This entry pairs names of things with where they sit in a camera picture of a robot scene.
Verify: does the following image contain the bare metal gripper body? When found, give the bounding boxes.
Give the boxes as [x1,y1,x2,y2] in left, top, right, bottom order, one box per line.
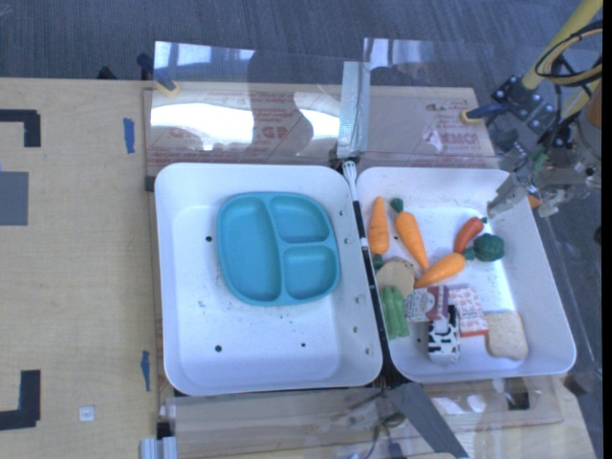
[518,158,600,199]

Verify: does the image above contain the green broccoli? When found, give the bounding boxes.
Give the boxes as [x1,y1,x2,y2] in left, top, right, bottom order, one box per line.
[471,232,507,263]

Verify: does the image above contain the white plastic tray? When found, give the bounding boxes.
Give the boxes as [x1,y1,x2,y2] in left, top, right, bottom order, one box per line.
[153,162,384,398]
[356,165,579,384]

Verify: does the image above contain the orange and white carton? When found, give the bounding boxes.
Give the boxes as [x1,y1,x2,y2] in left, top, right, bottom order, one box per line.
[448,284,491,339]

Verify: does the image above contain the pink and purple carton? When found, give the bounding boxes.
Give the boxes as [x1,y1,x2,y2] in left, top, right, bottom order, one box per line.
[403,285,451,324]

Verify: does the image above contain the round beige biscuit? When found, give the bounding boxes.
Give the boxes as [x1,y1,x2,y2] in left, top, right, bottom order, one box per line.
[376,257,417,300]

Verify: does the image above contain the beige bread slice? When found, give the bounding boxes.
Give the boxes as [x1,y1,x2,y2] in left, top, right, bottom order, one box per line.
[484,310,530,361]

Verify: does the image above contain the black and white cow carton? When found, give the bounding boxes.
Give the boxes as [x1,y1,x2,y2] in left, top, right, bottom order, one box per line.
[426,304,462,364]

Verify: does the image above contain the green bean pods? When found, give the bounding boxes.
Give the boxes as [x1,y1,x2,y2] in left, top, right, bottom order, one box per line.
[379,285,411,340]

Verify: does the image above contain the blue divided plate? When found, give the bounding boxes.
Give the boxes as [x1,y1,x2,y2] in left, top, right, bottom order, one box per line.
[215,191,342,308]

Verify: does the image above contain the brown cardboard board red print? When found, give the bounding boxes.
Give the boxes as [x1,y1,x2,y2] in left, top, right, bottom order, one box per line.
[142,85,595,459]

